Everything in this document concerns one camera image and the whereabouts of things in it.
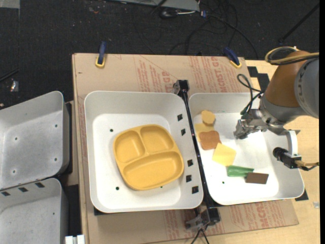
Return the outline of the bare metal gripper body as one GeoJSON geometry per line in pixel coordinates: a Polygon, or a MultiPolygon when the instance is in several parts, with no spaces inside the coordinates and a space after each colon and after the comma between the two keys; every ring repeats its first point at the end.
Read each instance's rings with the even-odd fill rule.
{"type": "Polygon", "coordinates": [[[240,118],[244,127],[251,127],[252,133],[271,131],[281,135],[284,131],[284,123],[277,120],[268,111],[251,109],[240,118]]]}

